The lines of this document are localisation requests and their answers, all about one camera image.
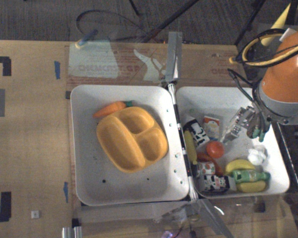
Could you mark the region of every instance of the gray carpet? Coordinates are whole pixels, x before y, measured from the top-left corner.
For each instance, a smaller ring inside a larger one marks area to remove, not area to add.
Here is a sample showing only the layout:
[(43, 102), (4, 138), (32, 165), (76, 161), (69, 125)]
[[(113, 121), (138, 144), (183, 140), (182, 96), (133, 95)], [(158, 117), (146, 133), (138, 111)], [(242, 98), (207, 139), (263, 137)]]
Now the gray carpet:
[[(134, 36), (159, 26), (188, 0), (133, 1), (140, 16), (128, 0), (0, 0), (0, 39), (76, 41), (83, 36), (81, 32), (96, 28), (98, 39), (135, 41)], [(168, 30), (176, 30), (183, 32), (188, 42), (231, 45), (253, 11), (254, 1), (200, 0), (156, 39), (163, 40)], [(273, 24), (290, 1), (267, 0), (241, 44), (258, 33), (260, 24)], [(85, 15), (79, 32), (76, 18), (91, 9), (102, 12)]]

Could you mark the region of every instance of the green bottle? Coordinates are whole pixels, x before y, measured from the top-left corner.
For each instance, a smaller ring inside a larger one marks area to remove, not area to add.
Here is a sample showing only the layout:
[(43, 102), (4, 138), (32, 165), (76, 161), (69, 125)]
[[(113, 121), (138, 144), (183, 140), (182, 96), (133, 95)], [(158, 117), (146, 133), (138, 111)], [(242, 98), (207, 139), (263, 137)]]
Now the green bottle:
[(234, 170), (232, 171), (232, 177), (234, 177), (236, 183), (254, 182), (258, 180), (268, 180), (270, 178), (270, 173), (260, 173), (255, 170)]

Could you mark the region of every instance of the blue tape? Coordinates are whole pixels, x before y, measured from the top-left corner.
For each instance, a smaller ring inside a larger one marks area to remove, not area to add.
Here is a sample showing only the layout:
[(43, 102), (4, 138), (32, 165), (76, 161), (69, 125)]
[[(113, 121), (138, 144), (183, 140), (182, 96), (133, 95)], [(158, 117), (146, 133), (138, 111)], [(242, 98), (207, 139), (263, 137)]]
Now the blue tape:
[(63, 191), (65, 194), (66, 203), (69, 202), (69, 183), (67, 181), (64, 182)]
[(58, 61), (54, 61), (54, 67), (55, 67), (55, 76), (56, 79), (61, 78), (61, 64)]

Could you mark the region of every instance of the orange toy carrot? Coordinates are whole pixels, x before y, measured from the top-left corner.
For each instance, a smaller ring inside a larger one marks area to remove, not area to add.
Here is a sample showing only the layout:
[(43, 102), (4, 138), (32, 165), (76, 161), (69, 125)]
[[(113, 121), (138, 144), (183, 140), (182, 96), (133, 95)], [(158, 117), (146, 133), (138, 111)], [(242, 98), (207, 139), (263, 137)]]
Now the orange toy carrot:
[(94, 118), (104, 117), (107, 115), (110, 115), (116, 111), (122, 110), (125, 107), (131, 107), (131, 101), (123, 102), (123, 101), (116, 101), (112, 104), (109, 104), (106, 107), (103, 107), (102, 109), (98, 110), (96, 113), (93, 114)]

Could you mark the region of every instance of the metal clamp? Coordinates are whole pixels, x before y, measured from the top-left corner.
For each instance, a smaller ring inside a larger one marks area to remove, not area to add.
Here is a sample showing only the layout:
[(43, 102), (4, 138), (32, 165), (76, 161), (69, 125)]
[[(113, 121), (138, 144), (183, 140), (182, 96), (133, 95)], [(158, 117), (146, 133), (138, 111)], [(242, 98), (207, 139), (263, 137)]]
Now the metal clamp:
[(164, 78), (161, 81), (163, 86), (180, 78), (181, 63), (182, 33), (169, 32), (166, 72)]
[(63, 228), (62, 238), (82, 238), (81, 227)]

